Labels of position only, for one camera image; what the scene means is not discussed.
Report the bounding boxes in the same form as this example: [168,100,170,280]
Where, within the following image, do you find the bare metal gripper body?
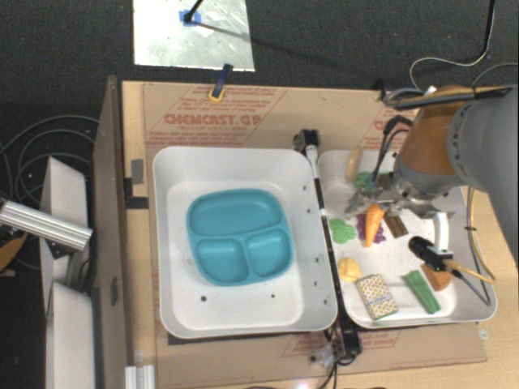
[367,173,446,220]

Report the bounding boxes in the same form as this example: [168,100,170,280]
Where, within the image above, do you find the green broccoli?
[353,170,379,193]

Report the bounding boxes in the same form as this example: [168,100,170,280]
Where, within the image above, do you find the purple grapes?
[356,212,387,245]

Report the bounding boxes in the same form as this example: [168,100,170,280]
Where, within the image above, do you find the green lettuce leaf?
[328,217,358,245]

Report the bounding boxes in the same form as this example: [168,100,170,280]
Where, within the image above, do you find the orange carrot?
[363,202,387,248]

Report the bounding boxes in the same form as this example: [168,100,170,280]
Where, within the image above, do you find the brown chocolate bar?
[384,212,409,239]

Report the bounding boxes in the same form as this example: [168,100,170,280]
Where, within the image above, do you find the thin black and white rod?
[306,145,354,340]

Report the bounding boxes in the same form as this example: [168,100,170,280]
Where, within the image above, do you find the cream oval bread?
[345,147,363,182]

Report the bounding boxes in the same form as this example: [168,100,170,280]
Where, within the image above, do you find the yellow croissant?
[337,256,363,284]

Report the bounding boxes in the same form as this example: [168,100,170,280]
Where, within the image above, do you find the white plastic tray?
[152,145,340,340]
[315,148,499,330]

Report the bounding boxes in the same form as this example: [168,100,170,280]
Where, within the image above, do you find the yellow patterned carton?
[355,273,400,321]

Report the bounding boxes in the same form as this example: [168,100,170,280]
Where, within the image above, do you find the green celery stick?
[401,269,442,315]

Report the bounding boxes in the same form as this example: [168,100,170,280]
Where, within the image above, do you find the blue divided plate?
[186,188,294,288]

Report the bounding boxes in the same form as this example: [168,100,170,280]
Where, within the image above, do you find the brown cardboard board red print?
[141,82,488,375]

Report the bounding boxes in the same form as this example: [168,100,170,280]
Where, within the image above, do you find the black cylinder on white bracket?
[407,211,455,271]

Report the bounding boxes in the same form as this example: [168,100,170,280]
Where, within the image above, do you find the black block with thin wires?
[341,325,364,357]
[293,128,322,154]

